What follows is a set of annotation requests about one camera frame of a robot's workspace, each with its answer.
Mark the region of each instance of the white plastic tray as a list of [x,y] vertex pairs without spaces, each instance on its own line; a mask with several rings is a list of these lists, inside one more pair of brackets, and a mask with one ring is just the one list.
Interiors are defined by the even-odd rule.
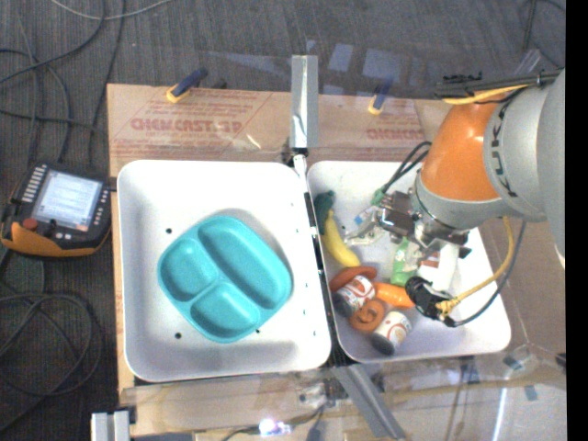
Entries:
[[[373,192],[385,184],[400,164],[380,162],[318,162],[308,174],[312,196],[332,190],[335,192],[335,219],[341,232],[356,228],[355,216],[367,206]],[[403,177],[392,189],[406,191],[413,184],[415,170]],[[458,269],[449,292],[458,294],[472,288],[493,274],[478,230],[469,234],[467,246],[471,253],[458,260]],[[371,245],[353,248],[362,264],[374,266],[379,271],[379,280],[389,277],[392,258],[396,250],[388,237]],[[324,252],[327,279],[333,277],[341,267]],[[455,320],[470,316],[477,311],[496,290],[495,283],[463,300],[452,312]],[[374,363],[390,360],[412,360],[432,357],[478,355],[503,350],[511,339],[511,327],[500,296],[478,319],[458,328],[447,328],[421,315],[416,309],[402,311],[413,325],[412,332],[399,346],[394,356],[384,356],[374,349],[369,340],[349,325],[346,318],[335,313],[339,342],[345,352],[355,361]]]
[[[303,188],[283,164],[141,160],[118,180],[125,355],[150,382],[316,368],[331,350]],[[258,332],[220,344],[198,332],[157,282],[157,261],[214,214],[244,221],[282,257],[293,290]]]

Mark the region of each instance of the emergency stop button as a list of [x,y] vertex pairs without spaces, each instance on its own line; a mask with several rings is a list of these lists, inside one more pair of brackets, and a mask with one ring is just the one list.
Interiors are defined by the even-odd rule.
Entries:
[[22,226],[28,231],[35,232],[37,230],[37,227],[39,226],[39,223],[36,219],[33,219],[32,217],[27,217],[22,221]]

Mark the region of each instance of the teal plate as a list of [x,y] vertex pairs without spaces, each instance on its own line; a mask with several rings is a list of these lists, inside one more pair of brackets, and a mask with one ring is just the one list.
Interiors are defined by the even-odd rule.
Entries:
[[282,260],[231,216],[203,220],[172,242],[159,259],[157,278],[182,315],[218,343],[255,331],[292,291]]

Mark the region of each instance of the soda can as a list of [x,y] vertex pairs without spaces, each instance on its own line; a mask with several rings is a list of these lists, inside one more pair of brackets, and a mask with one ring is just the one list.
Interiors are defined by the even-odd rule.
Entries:
[[374,297],[376,290],[371,281],[357,275],[333,294],[333,305],[336,311],[348,318]]
[[370,337],[371,344],[380,353],[391,356],[406,338],[413,326],[406,315],[390,311]]

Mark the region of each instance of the blue and yellow clamp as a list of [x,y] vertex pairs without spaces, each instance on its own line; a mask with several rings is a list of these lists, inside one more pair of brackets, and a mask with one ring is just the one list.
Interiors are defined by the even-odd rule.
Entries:
[[199,86],[200,81],[209,74],[209,71],[205,68],[200,68],[189,76],[187,76],[184,80],[182,80],[179,84],[175,84],[171,88],[165,92],[167,99],[172,103],[177,103],[179,100],[187,96],[189,93],[189,89],[192,86]]
[[371,114],[377,116],[384,110],[384,101],[386,100],[386,96],[388,96],[388,92],[390,91],[391,87],[391,78],[387,79],[382,84],[376,86],[376,89],[374,90],[374,96],[371,98],[371,101],[369,102],[369,107],[367,107],[367,110]]

